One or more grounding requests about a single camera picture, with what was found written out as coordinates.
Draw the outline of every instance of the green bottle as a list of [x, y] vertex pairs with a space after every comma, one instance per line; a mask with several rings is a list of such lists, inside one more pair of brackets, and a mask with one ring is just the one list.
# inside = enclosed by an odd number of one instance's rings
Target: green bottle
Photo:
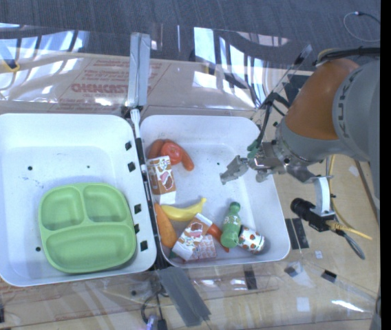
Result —
[[224, 217], [220, 243], [226, 248], [234, 248], [238, 245], [238, 235], [242, 227], [242, 220], [238, 214], [240, 208], [240, 203], [233, 201], [229, 205], [228, 214]]

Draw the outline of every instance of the brown and white carton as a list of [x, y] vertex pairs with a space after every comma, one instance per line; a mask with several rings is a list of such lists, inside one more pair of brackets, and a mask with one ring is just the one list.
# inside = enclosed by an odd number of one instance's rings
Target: brown and white carton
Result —
[[147, 168], [154, 199], [159, 204], [174, 204], [176, 202], [176, 182], [169, 156], [149, 159]]

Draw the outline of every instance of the carrot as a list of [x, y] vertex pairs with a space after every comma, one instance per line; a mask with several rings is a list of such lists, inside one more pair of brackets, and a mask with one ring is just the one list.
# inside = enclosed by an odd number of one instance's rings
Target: carrot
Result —
[[[166, 142], [174, 143], [175, 145], [179, 146], [177, 143], [173, 142], [172, 140], [165, 140]], [[188, 152], [184, 150], [181, 146], [179, 146], [182, 150], [182, 165], [185, 169], [188, 171], [192, 171], [195, 167], [193, 160], [189, 156]]]
[[156, 211], [160, 241], [164, 246], [172, 248], [177, 242], [176, 231], [159, 203], [154, 203], [154, 210]]
[[223, 247], [223, 249], [229, 253], [229, 248], [224, 247], [222, 245], [222, 243], [220, 242], [220, 237], [222, 236], [222, 231], [216, 224], [213, 223], [211, 226], [209, 226], [207, 233], [210, 234], [214, 239], [216, 239], [217, 242]]
[[164, 140], [155, 140], [153, 142], [153, 144], [149, 148], [149, 152], [148, 152], [147, 158], [148, 159], [153, 159], [155, 157], [159, 157], [160, 156], [160, 150], [161, 150], [162, 145], [164, 143], [165, 143]]

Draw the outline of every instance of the yellow banana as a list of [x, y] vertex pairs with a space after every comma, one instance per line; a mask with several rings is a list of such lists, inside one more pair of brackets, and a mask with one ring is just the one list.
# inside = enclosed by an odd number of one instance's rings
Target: yellow banana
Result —
[[188, 221], [195, 217], [198, 212], [202, 212], [203, 204], [207, 201], [206, 198], [201, 198], [198, 203], [186, 208], [177, 208], [175, 206], [162, 205], [165, 214], [176, 221]]

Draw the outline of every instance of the green divided tray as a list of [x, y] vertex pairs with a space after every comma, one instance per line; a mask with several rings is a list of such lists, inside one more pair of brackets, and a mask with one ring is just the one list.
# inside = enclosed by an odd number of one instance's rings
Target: green divided tray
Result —
[[116, 267], [136, 251], [127, 200], [109, 184], [70, 184], [49, 190], [39, 204], [39, 227], [48, 261], [66, 273]]

